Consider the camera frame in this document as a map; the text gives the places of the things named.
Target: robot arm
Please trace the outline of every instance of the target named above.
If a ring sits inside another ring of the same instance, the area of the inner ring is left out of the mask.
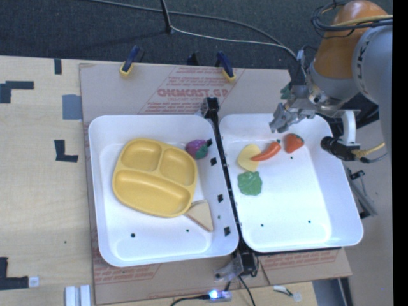
[[[339,5],[333,24],[322,26],[318,15]],[[383,136],[391,154],[392,16],[374,3],[357,0],[324,6],[312,21],[326,31],[324,40],[307,70],[305,85],[294,85],[282,95],[287,101],[279,103],[273,114],[271,131],[285,132],[316,113],[342,118],[345,135],[335,143],[342,144],[338,148],[346,152],[340,158],[350,161],[354,159],[350,151],[359,148],[354,143],[354,114],[358,110],[341,108],[361,92],[379,105]],[[322,147],[334,154],[333,146],[334,141],[322,142]]]

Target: table surface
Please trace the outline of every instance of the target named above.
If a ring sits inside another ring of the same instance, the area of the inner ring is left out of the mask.
[[[0,256],[8,257],[8,277],[38,276],[37,288],[0,291],[0,305],[63,305],[64,288],[90,285],[92,251],[80,120],[62,118],[62,99],[80,95],[78,66],[64,61],[55,76],[54,60],[0,57],[0,83],[34,81],[34,90],[13,89],[0,104]],[[54,140],[77,162],[56,162]],[[273,287],[251,288],[256,305],[317,305],[311,282],[286,286],[295,302]],[[176,298],[120,305],[170,305]],[[207,304],[195,301],[195,305]],[[246,290],[233,291],[234,305],[250,305]]]

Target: cardboard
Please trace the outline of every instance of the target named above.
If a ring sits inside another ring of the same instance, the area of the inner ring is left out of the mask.
[[[231,256],[115,268],[98,250],[87,128],[100,115],[196,113],[205,97],[217,97],[219,119],[232,113],[271,113],[280,90],[290,78],[287,71],[235,69],[227,81],[222,68],[137,64],[126,77],[120,63],[82,64],[80,83],[84,123],[87,185],[92,233],[92,260],[97,305],[206,293],[223,288],[214,271]],[[312,281],[351,275],[343,249],[260,256],[258,274],[248,276],[249,287]],[[240,289],[234,280],[230,289]]]

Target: yellow toy dish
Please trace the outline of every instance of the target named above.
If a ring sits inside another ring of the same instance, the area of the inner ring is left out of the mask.
[[[196,183],[197,165],[186,151],[148,138],[124,146],[112,178],[119,201],[158,217],[187,212]]]

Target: blue light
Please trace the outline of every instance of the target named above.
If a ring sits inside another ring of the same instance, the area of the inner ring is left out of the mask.
[[[211,299],[217,299],[218,298],[218,291],[217,290],[211,290],[208,295],[210,296]]]

